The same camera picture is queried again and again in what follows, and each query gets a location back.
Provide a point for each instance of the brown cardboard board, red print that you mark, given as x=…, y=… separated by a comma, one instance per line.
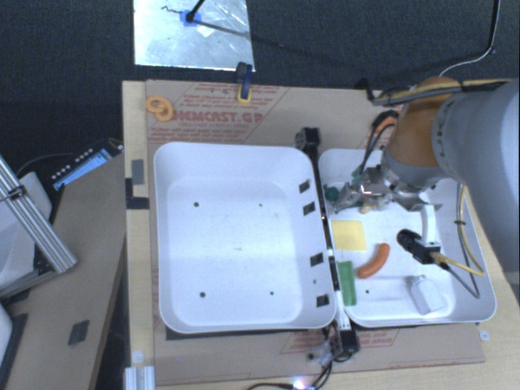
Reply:
x=243, y=108

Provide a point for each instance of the orange sausage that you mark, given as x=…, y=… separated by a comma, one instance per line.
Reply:
x=375, y=263

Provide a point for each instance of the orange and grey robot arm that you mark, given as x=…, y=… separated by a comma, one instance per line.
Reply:
x=471, y=136

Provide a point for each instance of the thin black and white rod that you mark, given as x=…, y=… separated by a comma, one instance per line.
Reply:
x=325, y=222

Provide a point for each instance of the green rectangular packet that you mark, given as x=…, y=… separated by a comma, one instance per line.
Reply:
x=347, y=284

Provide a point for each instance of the green broccoli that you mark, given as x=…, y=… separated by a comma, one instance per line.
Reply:
x=331, y=193

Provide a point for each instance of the white plastic tray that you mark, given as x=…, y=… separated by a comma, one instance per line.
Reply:
x=390, y=299
x=235, y=242

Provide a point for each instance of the white plastic bottle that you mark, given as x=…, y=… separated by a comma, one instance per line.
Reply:
x=425, y=295

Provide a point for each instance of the black cylinder on white bracket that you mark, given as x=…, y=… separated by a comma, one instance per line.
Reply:
x=414, y=244

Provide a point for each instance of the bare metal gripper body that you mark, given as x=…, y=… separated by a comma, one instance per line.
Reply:
x=384, y=189

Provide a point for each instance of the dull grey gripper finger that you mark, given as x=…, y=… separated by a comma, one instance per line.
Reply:
x=343, y=197
x=356, y=200

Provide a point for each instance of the yellow cheese slice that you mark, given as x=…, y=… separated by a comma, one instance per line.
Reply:
x=348, y=235

